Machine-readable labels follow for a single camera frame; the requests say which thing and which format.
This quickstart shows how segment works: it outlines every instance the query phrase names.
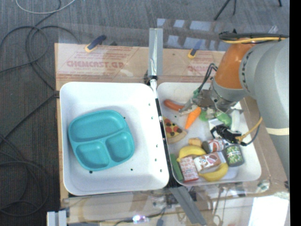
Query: yellow banana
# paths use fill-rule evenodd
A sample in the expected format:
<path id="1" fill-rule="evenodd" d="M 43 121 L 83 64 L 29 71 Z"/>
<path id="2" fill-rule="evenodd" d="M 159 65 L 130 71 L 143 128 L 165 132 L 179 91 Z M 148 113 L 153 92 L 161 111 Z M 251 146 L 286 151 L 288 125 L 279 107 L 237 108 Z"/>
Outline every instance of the yellow banana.
<path id="1" fill-rule="evenodd" d="M 190 156 L 190 155 L 196 155 L 196 156 L 202 156 L 205 155 L 206 151 L 197 146 L 197 145 L 187 145 L 180 149 L 179 151 L 179 157 L 177 158 L 177 162 L 180 162 L 181 158 Z"/>
<path id="2" fill-rule="evenodd" d="M 200 177 L 203 177 L 208 182 L 218 181 L 222 177 L 224 177 L 228 172 L 228 165 L 227 163 L 222 163 L 217 171 L 207 172 L 207 173 L 199 173 Z"/>

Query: toy pizza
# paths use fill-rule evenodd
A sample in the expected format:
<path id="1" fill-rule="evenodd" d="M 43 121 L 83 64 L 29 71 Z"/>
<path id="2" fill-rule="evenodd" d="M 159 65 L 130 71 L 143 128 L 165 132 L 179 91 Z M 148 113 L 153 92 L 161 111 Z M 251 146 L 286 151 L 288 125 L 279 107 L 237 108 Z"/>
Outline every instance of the toy pizza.
<path id="1" fill-rule="evenodd" d="M 177 124 L 171 122 L 170 119 L 163 117 L 163 121 L 167 142 L 169 144 L 176 143 L 187 135 L 186 131 L 182 130 Z"/>

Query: teal plate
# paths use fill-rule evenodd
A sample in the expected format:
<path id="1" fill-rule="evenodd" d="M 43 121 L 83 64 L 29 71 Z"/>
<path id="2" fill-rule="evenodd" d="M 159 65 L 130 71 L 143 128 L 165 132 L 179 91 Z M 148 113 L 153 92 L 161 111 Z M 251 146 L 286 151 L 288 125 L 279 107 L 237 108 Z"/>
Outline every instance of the teal plate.
<path id="1" fill-rule="evenodd" d="M 68 127 L 73 152 L 81 166 L 99 171 L 130 159 L 134 139 L 125 118 L 114 110 L 101 110 L 75 118 Z"/>

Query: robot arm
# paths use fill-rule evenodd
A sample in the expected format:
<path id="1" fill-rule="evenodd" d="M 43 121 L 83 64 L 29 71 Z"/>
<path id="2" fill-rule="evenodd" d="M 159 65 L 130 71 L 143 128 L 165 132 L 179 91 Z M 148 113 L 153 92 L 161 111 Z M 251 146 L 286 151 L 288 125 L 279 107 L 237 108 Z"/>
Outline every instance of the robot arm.
<path id="1" fill-rule="evenodd" d="M 257 101 L 290 183 L 289 38 L 233 44 L 226 51 L 212 81 L 210 97 L 217 109 L 227 112 L 245 96 Z"/>

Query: white tray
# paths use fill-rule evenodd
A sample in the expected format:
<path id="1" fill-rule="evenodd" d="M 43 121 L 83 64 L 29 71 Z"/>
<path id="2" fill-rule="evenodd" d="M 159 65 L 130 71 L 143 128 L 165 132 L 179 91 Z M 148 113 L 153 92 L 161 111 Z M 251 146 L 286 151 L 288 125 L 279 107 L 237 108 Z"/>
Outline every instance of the white tray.
<path id="1" fill-rule="evenodd" d="M 162 115 L 169 118 L 174 123 L 177 123 L 182 129 L 185 127 L 185 122 L 187 115 L 180 116 L 178 112 L 173 111 L 166 106 L 163 102 L 165 99 L 171 99 L 175 102 L 185 104 L 192 96 L 192 92 L 200 86 L 200 83 L 172 83 L 165 82 L 158 86 L 158 97 L 160 101 L 160 107 Z M 244 134 L 248 131 L 246 124 L 246 119 L 243 113 L 240 115 L 240 131 Z M 201 141 L 206 141 L 212 139 L 212 135 L 209 129 L 209 123 L 201 121 L 199 119 L 195 120 L 193 125 L 186 130 L 187 136 L 181 141 L 168 145 L 169 153 L 174 153 L 178 156 L 179 150 L 188 145 L 188 139 L 192 137 L 198 137 Z M 248 135 L 244 141 L 248 142 L 251 140 L 251 136 Z M 254 148 L 253 144 L 248 146 L 240 147 L 245 163 L 238 167 L 229 167 L 228 173 L 219 181 L 207 182 L 205 179 L 200 178 L 197 181 L 183 183 L 178 181 L 184 186 L 200 186 L 208 184 L 217 183 L 229 183 L 229 182 L 243 182 L 243 181 L 253 181 L 260 177 L 261 166 Z"/>
<path id="2" fill-rule="evenodd" d="M 156 190 L 166 186 L 168 167 L 155 97 L 140 83 L 69 82 L 60 91 L 63 182 L 73 195 Z M 110 109 L 122 114 L 135 142 L 135 152 L 126 162 L 90 173 L 77 161 L 67 129 L 85 113 Z"/>

